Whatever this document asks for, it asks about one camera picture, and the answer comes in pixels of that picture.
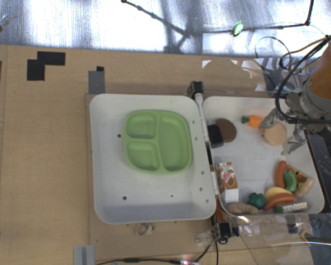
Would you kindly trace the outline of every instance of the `sausage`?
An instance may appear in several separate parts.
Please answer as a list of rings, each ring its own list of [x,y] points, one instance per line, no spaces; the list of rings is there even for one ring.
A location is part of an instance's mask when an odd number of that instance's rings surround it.
[[[276,186],[279,188],[286,188],[285,182],[283,180],[283,173],[284,173],[286,167],[287,167],[286,161],[279,162],[276,167],[275,182],[276,182]]]
[[[277,194],[266,201],[266,204],[263,207],[263,210],[268,211],[278,203],[292,202],[294,200],[294,198],[295,197],[293,194],[288,194],[288,193]]]

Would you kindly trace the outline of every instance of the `brown patty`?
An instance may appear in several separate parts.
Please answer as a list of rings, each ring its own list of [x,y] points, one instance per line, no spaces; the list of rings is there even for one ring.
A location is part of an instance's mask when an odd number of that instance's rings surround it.
[[[236,138],[237,129],[231,121],[226,119],[217,119],[216,124],[220,128],[223,142],[231,142]]]

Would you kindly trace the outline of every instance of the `wooden table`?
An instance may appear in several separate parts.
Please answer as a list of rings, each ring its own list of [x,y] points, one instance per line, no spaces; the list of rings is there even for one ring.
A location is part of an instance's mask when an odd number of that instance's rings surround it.
[[[36,59],[39,50],[65,52],[66,64],[46,66],[45,81],[27,81],[27,59]],[[134,225],[107,225],[91,213],[85,110],[88,71],[105,68],[107,93],[179,95],[191,81],[227,93],[251,94],[257,83],[264,82],[262,74],[241,69],[238,64],[243,60],[238,59],[112,51],[0,46],[0,60],[0,101],[4,102],[0,265],[73,264],[74,246],[88,244],[95,245],[97,261],[186,258],[203,251],[195,245],[194,234],[209,226],[206,220],[158,222],[153,235],[138,237]],[[212,60],[210,66],[202,69],[207,60]],[[309,227],[308,220],[302,225]],[[260,235],[233,237],[220,246],[220,264],[279,264],[278,260],[289,264],[302,254],[303,264],[313,264],[307,246],[270,246],[299,239],[288,234],[284,221],[258,221],[256,227],[261,227]],[[214,264],[213,251],[202,264]]]

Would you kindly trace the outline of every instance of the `green pepper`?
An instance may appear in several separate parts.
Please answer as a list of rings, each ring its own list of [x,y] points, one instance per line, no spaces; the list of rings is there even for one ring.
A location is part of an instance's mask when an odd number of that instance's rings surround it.
[[[248,204],[255,206],[257,209],[262,209],[265,206],[266,199],[262,193],[252,193],[249,195],[249,202]]]

